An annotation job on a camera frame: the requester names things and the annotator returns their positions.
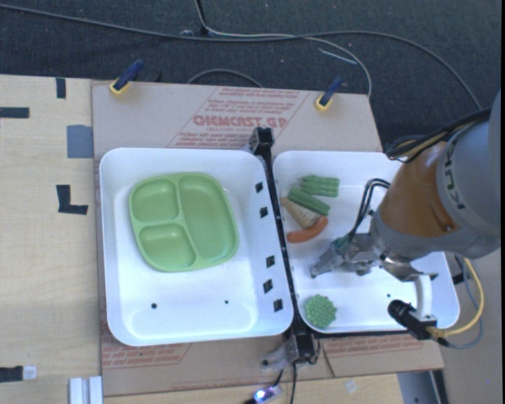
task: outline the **dark carpet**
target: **dark carpet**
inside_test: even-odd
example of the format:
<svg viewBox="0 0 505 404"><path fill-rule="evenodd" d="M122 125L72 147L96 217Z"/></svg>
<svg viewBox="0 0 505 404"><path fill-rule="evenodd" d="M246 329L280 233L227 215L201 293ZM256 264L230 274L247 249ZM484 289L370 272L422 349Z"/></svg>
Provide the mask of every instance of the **dark carpet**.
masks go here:
<svg viewBox="0 0 505 404"><path fill-rule="evenodd" d="M367 93L371 82L370 102L384 143L428 133L489 107L501 88L502 0L199 2L205 27L222 34L338 33L243 43L238 36L202 36L195 0L0 0L171 35L0 8L0 73L114 79L141 58L145 81L186 83L203 71L224 68L266 88L322 90L340 75L342 93ZM204 40L191 40L188 31ZM214 41L221 38L234 42ZM195 82L251 85L229 73Z"/></svg>

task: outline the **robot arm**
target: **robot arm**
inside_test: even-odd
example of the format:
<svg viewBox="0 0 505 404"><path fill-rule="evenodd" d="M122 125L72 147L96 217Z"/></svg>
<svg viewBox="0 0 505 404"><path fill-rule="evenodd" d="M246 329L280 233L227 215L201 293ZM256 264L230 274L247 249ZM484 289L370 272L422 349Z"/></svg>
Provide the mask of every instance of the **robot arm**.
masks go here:
<svg viewBox="0 0 505 404"><path fill-rule="evenodd" d="M312 278L336 267L363 275L381 265L399 280L416 281L427 289L423 274L411 265L413 260L433 252L480 258L499 248L500 124L501 92L491 111L455 124L446 141L440 141L445 138L440 131L428 144L409 142L408 148L398 148L409 158L391 184L369 182L356 226L330 244L311 267ZM396 158L393 151L387 153ZM388 188L387 192L369 231L356 233L375 186ZM413 317L419 322L421 311L422 307L415 310L408 305L389 308L397 320L403 316L410 322Z"/></svg>

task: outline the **cardboard sheet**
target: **cardboard sheet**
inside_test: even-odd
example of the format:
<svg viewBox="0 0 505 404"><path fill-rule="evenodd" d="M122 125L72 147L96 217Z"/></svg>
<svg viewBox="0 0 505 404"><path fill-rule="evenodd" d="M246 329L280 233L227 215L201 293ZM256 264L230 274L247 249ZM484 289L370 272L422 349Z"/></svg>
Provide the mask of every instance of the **cardboard sheet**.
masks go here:
<svg viewBox="0 0 505 404"><path fill-rule="evenodd" d="M273 154L289 150L380 151L366 96L336 94L320 112L320 92L133 83L115 97L108 82L94 82L93 140L101 360L106 396L271 383L260 369L264 354L282 337L236 339L132 348L119 343L106 323L98 164L118 147L243 148L260 125L271 127ZM405 335L329 338L300 379L440 369L438 346Z"/></svg>

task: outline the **wooden table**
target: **wooden table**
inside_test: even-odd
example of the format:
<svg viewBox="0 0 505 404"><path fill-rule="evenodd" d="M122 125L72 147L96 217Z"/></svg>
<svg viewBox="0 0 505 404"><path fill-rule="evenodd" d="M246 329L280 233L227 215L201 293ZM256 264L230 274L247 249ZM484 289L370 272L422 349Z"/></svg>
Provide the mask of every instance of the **wooden table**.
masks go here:
<svg viewBox="0 0 505 404"><path fill-rule="evenodd" d="M93 159L68 158L66 128L92 125L91 82L0 76L0 367L34 365L35 380L0 383L0 402L67 402L73 377L100 375ZM56 185L86 215L58 212ZM298 381L295 402L403 403L396 375ZM109 403L244 402L258 386L105 399ZM286 384L286 400L290 395Z"/></svg>

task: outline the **white tray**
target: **white tray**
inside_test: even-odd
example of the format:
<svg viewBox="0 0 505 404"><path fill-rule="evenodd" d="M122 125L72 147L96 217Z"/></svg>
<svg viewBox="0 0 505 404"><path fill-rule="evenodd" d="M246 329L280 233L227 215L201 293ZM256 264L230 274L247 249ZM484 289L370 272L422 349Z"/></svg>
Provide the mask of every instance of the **white tray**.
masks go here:
<svg viewBox="0 0 505 404"><path fill-rule="evenodd" d="M99 171L107 317L122 343L263 337L289 327L294 311L263 164L255 156L230 150L119 148L104 155ZM222 264L163 273L141 257L128 196L145 178L181 172L208 173L222 185L240 243ZM265 216L260 213L264 208Z"/></svg>
<svg viewBox="0 0 505 404"><path fill-rule="evenodd" d="M348 233L355 222L364 185L372 178L391 181L400 167L381 153L341 151L287 151L275 158L274 175L279 196L287 195L299 178L315 174L340 178L337 198L321 197L331 206L329 223L323 233L309 242L287 243L288 254L298 298L300 315L306 322L304 304L316 294L327 296L337 307L337 318L324 333L392 332L403 329L387 313L387 306L394 300L417 303L415 285L401 283L385 270L373 268L370 274L358 276L354 272L336 268L331 272L311 278L310 266L319 260L329 244ZM376 189L371 207L379 204L385 193ZM298 230L290 214L281 208L284 230ZM359 232L367 232L369 220L364 220ZM452 326L460 314L449 268L442 253L434 253L412 263L415 269L426 273L438 273L433 280L433 314L439 327Z"/></svg>

